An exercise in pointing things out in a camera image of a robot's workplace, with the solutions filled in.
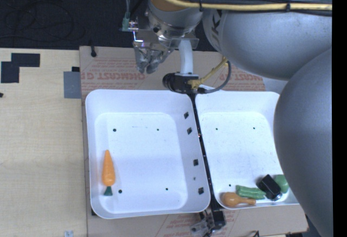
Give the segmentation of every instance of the black floor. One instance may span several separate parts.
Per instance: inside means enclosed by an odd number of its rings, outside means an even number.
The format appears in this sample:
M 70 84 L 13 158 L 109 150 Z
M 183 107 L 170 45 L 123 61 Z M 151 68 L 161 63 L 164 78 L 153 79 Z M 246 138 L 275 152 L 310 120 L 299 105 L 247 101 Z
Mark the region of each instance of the black floor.
M 146 0 L 130 0 L 132 18 L 144 14 Z M 0 0 L 0 47 L 79 49 L 90 45 L 132 47 L 120 31 L 125 0 Z M 202 25 L 196 50 L 215 51 Z

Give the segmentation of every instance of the tray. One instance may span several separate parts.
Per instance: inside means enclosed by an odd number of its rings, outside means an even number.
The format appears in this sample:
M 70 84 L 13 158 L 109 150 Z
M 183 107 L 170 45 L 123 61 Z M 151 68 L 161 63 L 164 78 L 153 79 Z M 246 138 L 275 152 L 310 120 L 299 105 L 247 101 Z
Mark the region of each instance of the tray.
M 104 219 L 201 212 L 210 202 L 191 101 L 171 91 L 98 89 L 86 98 L 91 206 Z M 104 196 L 105 150 L 116 182 Z
M 256 188 L 267 174 L 283 174 L 273 138 L 273 116 L 279 94 L 218 91 L 199 94 L 196 108 L 216 199 L 227 209 L 297 204 L 291 189 L 277 201 L 228 207 L 221 196 L 236 185 Z

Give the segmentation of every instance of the orange carrot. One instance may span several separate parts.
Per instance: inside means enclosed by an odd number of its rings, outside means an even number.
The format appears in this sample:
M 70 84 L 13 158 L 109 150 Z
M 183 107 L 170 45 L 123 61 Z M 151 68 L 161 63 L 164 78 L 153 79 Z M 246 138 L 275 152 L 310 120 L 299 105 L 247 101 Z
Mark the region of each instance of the orange carrot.
M 102 169 L 102 182 L 107 186 L 104 193 L 105 196 L 112 196 L 111 186 L 115 183 L 115 172 L 113 167 L 113 162 L 109 150 L 105 151 L 104 166 Z

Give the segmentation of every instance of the wooden surface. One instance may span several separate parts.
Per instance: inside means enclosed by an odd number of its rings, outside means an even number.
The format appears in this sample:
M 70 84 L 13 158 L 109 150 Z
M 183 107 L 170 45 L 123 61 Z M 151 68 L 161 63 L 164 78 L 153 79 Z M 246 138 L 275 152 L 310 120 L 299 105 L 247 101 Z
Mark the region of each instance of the wooden surface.
M 0 236 L 86 236 L 81 100 L 63 92 L 79 52 L 0 49 L 0 61 L 11 52 L 40 53 L 41 64 L 0 84 Z

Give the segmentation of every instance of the yellow cable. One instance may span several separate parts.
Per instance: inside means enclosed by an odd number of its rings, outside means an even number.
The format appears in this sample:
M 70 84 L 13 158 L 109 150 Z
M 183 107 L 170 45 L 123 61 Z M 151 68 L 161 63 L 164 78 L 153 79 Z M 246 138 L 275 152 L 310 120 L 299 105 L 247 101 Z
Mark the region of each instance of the yellow cable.
M 208 78 L 210 78 L 213 74 L 216 73 L 218 69 L 220 69 L 225 63 L 227 63 L 227 58 L 223 57 L 223 60 L 203 78 L 201 79 L 195 79 L 195 80 L 189 80 L 187 83 L 191 85 L 192 89 L 196 89 L 199 87 L 199 85 L 203 84 Z
M 185 8 L 206 8 L 206 9 L 221 9 L 221 10 L 237 10 L 237 11 L 257 11 L 257 10 L 286 10 L 287 3 L 275 3 L 264 5 L 230 5 L 230 4 L 205 4 L 184 2 L 181 0 L 165 0 L 169 3 Z M 290 3 L 291 10 L 332 10 L 332 4 L 303 4 Z

